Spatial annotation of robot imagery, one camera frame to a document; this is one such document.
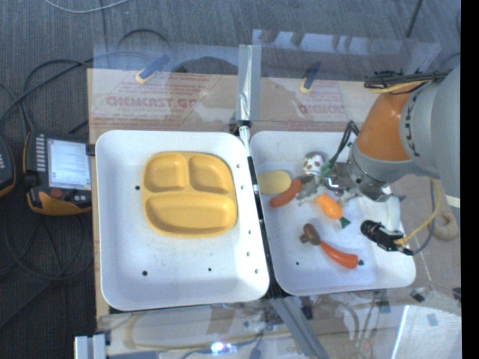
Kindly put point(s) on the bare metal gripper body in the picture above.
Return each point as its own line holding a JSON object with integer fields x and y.
{"x": 346, "y": 185}

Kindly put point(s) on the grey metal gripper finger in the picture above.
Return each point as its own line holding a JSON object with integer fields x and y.
{"x": 313, "y": 181}
{"x": 307, "y": 196}

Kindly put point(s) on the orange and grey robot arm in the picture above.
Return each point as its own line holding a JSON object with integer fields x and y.
{"x": 419, "y": 125}

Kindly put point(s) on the white can with red dots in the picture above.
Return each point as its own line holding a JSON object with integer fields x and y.
{"x": 312, "y": 163}

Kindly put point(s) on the red sausage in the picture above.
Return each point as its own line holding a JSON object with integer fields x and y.
{"x": 284, "y": 196}

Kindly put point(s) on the short orange carrot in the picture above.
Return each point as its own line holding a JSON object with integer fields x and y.
{"x": 330, "y": 206}

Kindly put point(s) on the yellow bread slice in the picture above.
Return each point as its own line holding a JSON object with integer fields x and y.
{"x": 273, "y": 181}

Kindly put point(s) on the brown mushroom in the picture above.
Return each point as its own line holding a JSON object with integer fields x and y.
{"x": 310, "y": 235}

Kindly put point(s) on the long orange carrot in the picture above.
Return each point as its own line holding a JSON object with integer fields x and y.
{"x": 338, "y": 256}

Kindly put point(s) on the white plastic tray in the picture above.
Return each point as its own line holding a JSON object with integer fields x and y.
{"x": 299, "y": 275}
{"x": 179, "y": 271}

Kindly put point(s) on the beige doughnut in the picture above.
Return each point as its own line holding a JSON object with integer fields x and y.
{"x": 448, "y": 226}

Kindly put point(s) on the yellow divided plate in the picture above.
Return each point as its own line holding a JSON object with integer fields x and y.
{"x": 191, "y": 208}

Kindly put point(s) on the brown cardboard board red print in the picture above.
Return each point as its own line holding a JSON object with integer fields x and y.
{"x": 168, "y": 103}

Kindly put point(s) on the black cylinder on white bracket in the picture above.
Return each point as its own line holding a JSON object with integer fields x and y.
{"x": 379, "y": 234}

